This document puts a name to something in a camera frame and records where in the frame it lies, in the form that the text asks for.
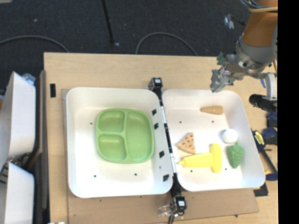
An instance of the white box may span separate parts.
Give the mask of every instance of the white box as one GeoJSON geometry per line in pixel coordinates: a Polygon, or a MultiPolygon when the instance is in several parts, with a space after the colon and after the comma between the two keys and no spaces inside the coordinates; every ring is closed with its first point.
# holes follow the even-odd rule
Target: white box
{"type": "Polygon", "coordinates": [[[253,140],[240,98],[232,91],[212,93],[202,90],[167,90],[163,93],[166,117],[155,93],[146,89],[77,87],[65,98],[65,134],[68,183],[78,197],[153,195],[168,192],[173,172],[188,191],[257,188],[265,180],[263,166],[253,140]],[[200,112],[200,107],[222,105],[223,115],[200,112]],[[153,124],[155,151],[144,163],[119,164],[104,160],[96,148],[95,123],[108,108],[129,108],[145,112],[153,124]],[[173,158],[168,150],[164,122],[170,131],[173,158]],[[226,158],[227,144],[222,132],[233,128],[244,147],[244,158],[232,169],[226,158]],[[188,154],[176,148],[177,142],[193,132],[197,153],[209,152],[211,143],[221,145],[223,165],[220,173],[210,168],[183,168],[178,165],[188,154]]]}

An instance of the egg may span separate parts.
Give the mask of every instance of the egg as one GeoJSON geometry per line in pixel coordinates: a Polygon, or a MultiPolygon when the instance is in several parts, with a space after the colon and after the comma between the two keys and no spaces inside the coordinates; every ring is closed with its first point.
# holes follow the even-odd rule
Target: egg
{"type": "Polygon", "coordinates": [[[234,129],[227,129],[223,133],[223,141],[227,144],[236,143],[238,140],[238,133],[234,129]]]}

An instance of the pizza slice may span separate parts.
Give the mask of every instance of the pizza slice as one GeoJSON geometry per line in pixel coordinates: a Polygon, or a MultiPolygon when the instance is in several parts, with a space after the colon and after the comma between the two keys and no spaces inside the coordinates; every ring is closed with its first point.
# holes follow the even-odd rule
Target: pizza slice
{"type": "Polygon", "coordinates": [[[190,154],[196,154],[194,145],[194,135],[193,132],[188,133],[181,142],[177,145],[178,149],[183,150],[190,154]]]}

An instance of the toy food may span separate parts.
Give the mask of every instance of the toy food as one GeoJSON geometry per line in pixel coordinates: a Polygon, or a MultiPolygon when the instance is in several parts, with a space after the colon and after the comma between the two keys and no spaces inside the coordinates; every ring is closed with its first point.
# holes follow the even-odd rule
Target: toy food
{"type": "Polygon", "coordinates": [[[221,105],[202,107],[200,111],[210,114],[223,114],[223,107],[221,105]]]}
{"type": "Polygon", "coordinates": [[[184,157],[179,162],[185,168],[211,167],[214,173],[219,173],[222,168],[222,151],[219,144],[214,143],[209,153],[194,154],[184,157]]]}
{"type": "Polygon", "coordinates": [[[236,143],[238,140],[238,133],[236,130],[234,129],[227,129],[224,133],[223,133],[223,141],[227,144],[232,144],[232,143],[236,143]]]}
{"type": "Polygon", "coordinates": [[[240,165],[243,159],[243,155],[244,155],[244,148],[238,145],[238,143],[228,148],[228,160],[230,165],[233,168],[237,168],[240,165]]]}
{"type": "Polygon", "coordinates": [[[184,139],[178,143],[177,147],[187,153],[196,154],[193,132],[187,134],[184,139]]]}

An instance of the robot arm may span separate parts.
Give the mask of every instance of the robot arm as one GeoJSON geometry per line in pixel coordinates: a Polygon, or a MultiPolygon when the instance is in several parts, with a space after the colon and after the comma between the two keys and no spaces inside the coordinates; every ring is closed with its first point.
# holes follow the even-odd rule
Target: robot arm
{"type": "Polygon", "coordinates": [[[251,14],[236,43],[236,54],[220,53],[217,57],[221,68],[213,70],[210,88],[212,92],[219,92],[226,85],[233,85],[235,80],[242,80],[244,75],[266,79],[266,99],[275,102],[277,74],[263,73],[263,70],[277,60],[278,0],[240,1],[251,14]]]}

